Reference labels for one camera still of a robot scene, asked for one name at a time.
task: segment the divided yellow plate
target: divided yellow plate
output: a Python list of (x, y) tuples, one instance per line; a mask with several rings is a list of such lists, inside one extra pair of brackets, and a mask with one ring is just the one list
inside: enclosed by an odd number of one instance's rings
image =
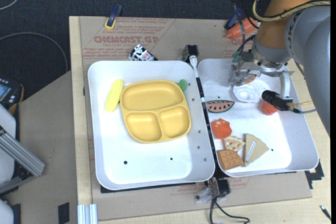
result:
[(186, 98), (170, 80), (149, 80), (126, 86), (120, 107), (129, 134), (142, 143), (180, 138), (191, 128)]

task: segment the table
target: table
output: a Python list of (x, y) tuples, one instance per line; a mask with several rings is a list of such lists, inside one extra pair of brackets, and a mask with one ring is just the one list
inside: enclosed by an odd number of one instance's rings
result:
[[(225, 24), (220, 20), (203, 20), (204, 28), (214, 23)], [(84, 79), (81, 51), (80, 17), (69, 17), (70, 49), (71, 49), (71, 73), (72, 94), (74, 107), (75, 150), (77, 171), (77, 198), (79, 205), (92, 204), (91, 176), (89, 167), (88, 139), (86, 129), (86, 107), (83, 96)], [(204, 37), (208, 41), (214, 38), (211, 34)], [(289, 69), (295, 71), (292, 75), (299, 98), (310, 100), (310, 96), (302, 75), (293, 62), (289, 63)], [(331, 159), (330, 138), (326, 133), (316, 113), (307, 114), (311, 133), (313, 135), (324, 177), (313, 182), (312, 197), (300, 200), (288, 200), (272, 203), (235, 206), (225, 208), (234, 216), (248, 217), (252, 223), (328, 223), (329, 219), (322, 212), (320, 205), (324, 205), (331, 212)], [(136, 218), (124, 218), (100, 221), (100, 223), (209, 223), (209, 209), (176, 212), (171, 214), (142, 216)], [(234, 223), (233, 219), (224, 216), (218, 209), (214, 211), (215, 221)]]

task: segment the white plate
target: white plate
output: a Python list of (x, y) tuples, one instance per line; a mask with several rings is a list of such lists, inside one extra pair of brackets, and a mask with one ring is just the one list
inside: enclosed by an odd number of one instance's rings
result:
[[(318, 164), (318, 154), (306, 118), (303, 114), (290, 111), (266, 115), (258, 103), (240, 102), (235, 98), (229, 85), (231, 59), (205, 59), (198, 65), (205, 101), (228, 100), (235, 104), (223, 113), (209, 113), (210, 122), (222, 118), (230, 123), (232, 136), (244, 139), (250, 133), (263, 142), (270, 150), (247, 167), (235, 167), (225, 171), (228, 176), (241, 177), (261, 174), (310, 170)], [(260, 97), (264, 90), (280, 92), (280, 79), (262, 74), (249, 83)], [(299, 102), (294, 85), (290, 80), (290, 96)], [(221, 140), (214, 137), (216, 150), (222, 150)], [(238, 153), (243, 157), (243, 150)]]
[[(120, 105), (104, 109), (115, 79), (135, 82), (185, 79), (190, 131), (172, 141), (143, 144), (128, 134)], [(212, 148), (192, 67), (182, 61), (98, 61), (88, 71), (96, 175), (111, 190), (203, 182), (215, 170)]]

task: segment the watermelon slice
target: watermelon slice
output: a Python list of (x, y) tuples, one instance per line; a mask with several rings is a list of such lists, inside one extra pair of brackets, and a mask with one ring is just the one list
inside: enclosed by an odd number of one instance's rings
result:
[(234, 101), (215, 100), (206, 102), (206, 107), (209, 112), (221, 113), (229, 110), (234, 105), (234, 103)]

